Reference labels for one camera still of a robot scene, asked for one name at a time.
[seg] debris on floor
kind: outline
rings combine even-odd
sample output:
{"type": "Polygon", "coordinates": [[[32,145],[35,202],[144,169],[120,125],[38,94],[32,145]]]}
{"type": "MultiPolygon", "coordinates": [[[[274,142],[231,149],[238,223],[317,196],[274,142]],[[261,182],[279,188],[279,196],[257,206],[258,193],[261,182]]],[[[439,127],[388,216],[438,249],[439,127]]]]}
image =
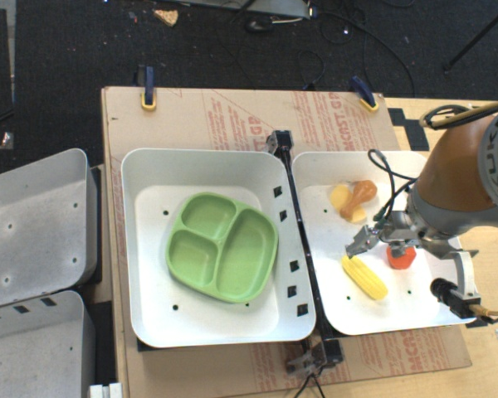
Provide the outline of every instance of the debris on floor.
{"type": "Polygon", "coordinates": [[[154,15],[169,27],[173,27],[179,17],[179,13],[176,10],[155,10],[154,15]]]}

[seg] cardboard sheet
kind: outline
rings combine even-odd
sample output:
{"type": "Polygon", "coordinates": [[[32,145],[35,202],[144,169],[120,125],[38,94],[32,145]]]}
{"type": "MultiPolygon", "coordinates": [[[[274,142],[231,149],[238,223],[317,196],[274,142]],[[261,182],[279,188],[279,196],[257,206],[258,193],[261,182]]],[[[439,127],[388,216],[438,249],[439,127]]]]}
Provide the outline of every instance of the cardboard sheet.
{"type": "MultiPolygon", "coordinates": [[[[157,109],[148,112],[140,107],[140,91],[110,87],[102,92],[115,215],[110,224],[117,241],[112,258],[120,270],[115,280],[121,289],[124,387],[127,383],[132,398],[216,398],[300,387],[304,378],[286,373],[286,362],[302,353],[298,343],[139,351],[129,317],[121,161],[135,148],[261,151],[274,129],[292,132],[294,153],[398,150],[383,97],[377,96],[380,108],[371,114],[354,93],[157,89],[157,109]]],[[[323,385],[471,365],[458,326],[344,337],[340,343],[344,362],[323,372],[323,385]]]]}

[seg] metal bracket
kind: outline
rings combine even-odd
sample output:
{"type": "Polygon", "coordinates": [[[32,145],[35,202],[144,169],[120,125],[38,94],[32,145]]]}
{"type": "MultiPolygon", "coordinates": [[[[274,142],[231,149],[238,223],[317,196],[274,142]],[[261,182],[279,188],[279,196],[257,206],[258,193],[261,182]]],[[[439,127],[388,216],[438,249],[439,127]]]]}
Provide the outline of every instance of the metal bracket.
{"type": "Polygon", "coordinates": [[[316,313],[315,328],[321,337],[320,347],[310,349],[310,341],[306,340],[305,345],[307,350],[305,355],[288,362],[287,367],[290,371],[311,371],[315,372],[325,367],[332,367],[344,360],[343,352],[339,344],[337,332],[332,328],[328,319],[325,316],[325,310],[321,300],[321,293],[317,284],[315,275],[314,261],[306,237],[305,226],[300,215],[300,205],[295,189],[293,172],[291,170],[291,148],[293,147],[293,138],[291,131],[276,130],[266,140],[266,150],[268,153],[279,158],[286,168],[288,182],[290,183],[291,198],[293,207],[295,208],[295,217],[299,228],[300,240],[305,252],[306,266],[308,267],[308,275],[310,276],[310,284],[312,295],[314,297],[314,306],[316,313]]]}

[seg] wooden table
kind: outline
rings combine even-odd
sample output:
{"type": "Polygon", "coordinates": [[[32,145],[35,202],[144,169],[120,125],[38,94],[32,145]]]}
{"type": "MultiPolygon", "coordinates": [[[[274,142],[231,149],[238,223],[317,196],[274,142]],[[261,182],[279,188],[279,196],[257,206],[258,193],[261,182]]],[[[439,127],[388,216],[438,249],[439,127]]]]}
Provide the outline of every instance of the wooden table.
{"type": "MultiPolygon", "coordinates": [[[[434,109],[442,104],[476,104],[481,105],[482,101],[457,101],[439,99],[385,99],[388,108],[403,109],[408,119],[418,119],[420,115],[428,110],[434,109]]],[[[103,119],[104,139],[105,139],[105,179],[109,199],[109,218],[114,217],[115,209],[111,205],[114,178],[110,175],[111,155],[109,148],[110,138],[107,133],[107,119],[103,119]]],[[[409,143],[403,127],[395,127],[398,143],[402,150],[409,150],[409,143]]],[[[442,135],[442,132],[427,130],[427,139],[430,148],[442,135]]],[[[427,157],[428,152],[421,152],[427,157]]],[[[111,253],[115,252],[117,238],[113,228],[109,230],[109,241],[111,253]]],[[[498,229],[489,227],[475,228],[461,237],[464,249],[477,249],[479,254],[475,257],[476,285],[482,296],[482,304],[491,309],[498,309],[498,229]]],[[[112,294],[115,321],[115,345],[117,376],[124,388],[124,396],[129,396],[128,386],[128,362],[125,351],[125,331],[124,321],[121,311],[122,291],[118,276],[119,262],[114,257],[111,258],[112,268],[112,294]]],[[[323,386],[323,391],[327,398],[341,397],[430,397],[443,396],[446,398],[460,397],[498,397],[498,323],[484,328],[461,327],[465,338],[468,352],[470,353],[472,366],[465,369],[455,369],[448,371],[433,371],[411,376],[398,376],[383,378],[371,381],[354,381],[323,386]]],[[[245,395],[242,397],[260,398],[291,398],[296,390],[274,391],[262,394],[245,395]]],[[[159,397],[165,396],[159,391],[159,397]]],[[[308,388],[302,396],[316,397],[319,392],[316,388],[308,388]]]]}

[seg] yellow toy food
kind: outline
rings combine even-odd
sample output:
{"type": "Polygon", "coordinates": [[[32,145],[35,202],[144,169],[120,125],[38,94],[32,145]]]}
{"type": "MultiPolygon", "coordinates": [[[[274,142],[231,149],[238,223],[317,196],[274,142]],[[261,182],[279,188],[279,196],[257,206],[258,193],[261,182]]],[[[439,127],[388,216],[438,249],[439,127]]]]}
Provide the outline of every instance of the yellow toy food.
{"type": "Polygon", "coordinates": [[[345,273],[372,299],[384,299],[388,294],[385,283],[357,256],[344,256],[341,265],[345,273]]]}
{"type": "Polygon", "coordinates": [[[354,193],[350,192],[346,184],[338,184],[330,193],[330,203],[348,222],[361,223],[367,218],[367,214],[360,203],[373,199],[376,191],[376,186],[370,180],[356,183],[354,193]]]}

